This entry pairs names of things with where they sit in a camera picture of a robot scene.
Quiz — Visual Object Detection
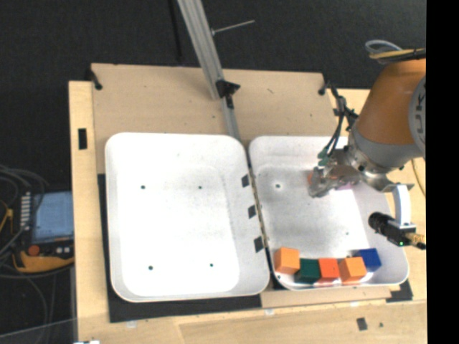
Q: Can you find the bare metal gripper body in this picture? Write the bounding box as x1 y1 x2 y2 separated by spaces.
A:
326 148 396 194

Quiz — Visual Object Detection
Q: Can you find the white plastic tray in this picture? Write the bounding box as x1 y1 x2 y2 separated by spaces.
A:
104 131 271 303
247 135 410 292

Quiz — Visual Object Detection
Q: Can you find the orange cube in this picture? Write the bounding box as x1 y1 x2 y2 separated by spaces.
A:
338 256 368 286
273 247 301 276

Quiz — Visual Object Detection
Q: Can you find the green cube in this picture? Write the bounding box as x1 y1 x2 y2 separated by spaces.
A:
294 258 321 285

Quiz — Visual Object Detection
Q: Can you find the red cube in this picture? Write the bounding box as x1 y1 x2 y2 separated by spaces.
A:
318 257 341 281

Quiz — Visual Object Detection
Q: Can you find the blue cube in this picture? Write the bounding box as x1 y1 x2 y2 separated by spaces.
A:
352 247 382 272

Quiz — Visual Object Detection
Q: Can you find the brown flat board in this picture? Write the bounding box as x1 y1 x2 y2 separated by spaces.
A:
90 62 402 310

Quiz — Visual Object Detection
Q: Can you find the black cylinder on white bracket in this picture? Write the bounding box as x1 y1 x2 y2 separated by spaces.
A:
368 183 419 248

